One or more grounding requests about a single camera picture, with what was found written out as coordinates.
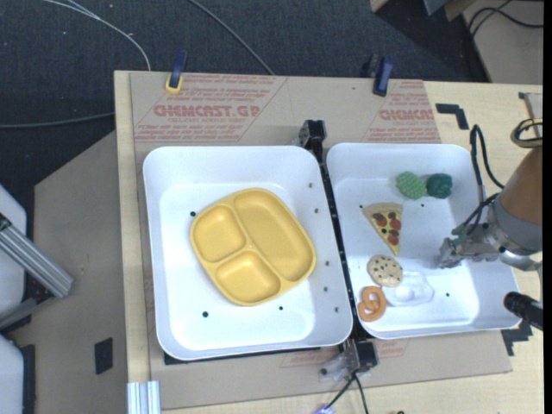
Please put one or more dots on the white flat lumpy toy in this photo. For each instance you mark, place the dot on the white flat lumpy toy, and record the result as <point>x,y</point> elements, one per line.
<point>409,293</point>

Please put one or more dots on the dark green broccoli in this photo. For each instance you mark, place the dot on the dark green broccoli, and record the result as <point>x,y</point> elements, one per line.
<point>440,186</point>

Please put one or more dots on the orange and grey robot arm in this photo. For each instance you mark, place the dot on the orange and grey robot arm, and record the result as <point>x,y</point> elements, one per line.
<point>524,188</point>

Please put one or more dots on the white plastic tray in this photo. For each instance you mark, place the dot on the white plastic tray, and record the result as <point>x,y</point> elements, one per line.
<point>448,309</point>
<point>181,248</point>

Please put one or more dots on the black cylinder on white bracket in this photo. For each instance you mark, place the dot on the black cylinder on white bracket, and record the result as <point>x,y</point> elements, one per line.
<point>521,305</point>

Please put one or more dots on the light green grapes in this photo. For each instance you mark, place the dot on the light green grapes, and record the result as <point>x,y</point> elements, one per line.
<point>411,185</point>

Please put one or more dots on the chocolate chip biscuit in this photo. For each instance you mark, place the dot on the chocolate chip biscuit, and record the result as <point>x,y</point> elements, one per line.
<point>384,271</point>

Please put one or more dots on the brown cardboard board red print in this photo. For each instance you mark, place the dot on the brown cardboard board red print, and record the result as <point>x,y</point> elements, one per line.
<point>267,102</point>

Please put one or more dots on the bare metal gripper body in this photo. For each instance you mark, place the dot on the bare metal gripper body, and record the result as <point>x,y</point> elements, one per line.
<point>478,244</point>

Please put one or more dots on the orange pretzel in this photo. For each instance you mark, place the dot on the orange pretzel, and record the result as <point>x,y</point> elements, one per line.
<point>366,313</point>

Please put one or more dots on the pizza slice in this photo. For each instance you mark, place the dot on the pizza slice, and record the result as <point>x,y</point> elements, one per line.
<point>388,224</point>

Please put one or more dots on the yellow divided plate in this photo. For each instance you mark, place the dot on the yellow divided plate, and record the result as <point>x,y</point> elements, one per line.
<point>259,248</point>

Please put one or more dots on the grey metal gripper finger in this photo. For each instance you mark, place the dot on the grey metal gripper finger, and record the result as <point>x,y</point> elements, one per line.
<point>447,246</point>
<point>448,262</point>

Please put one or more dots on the thin black rod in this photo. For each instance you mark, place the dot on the thin black rod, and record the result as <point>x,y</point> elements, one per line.
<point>337,235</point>

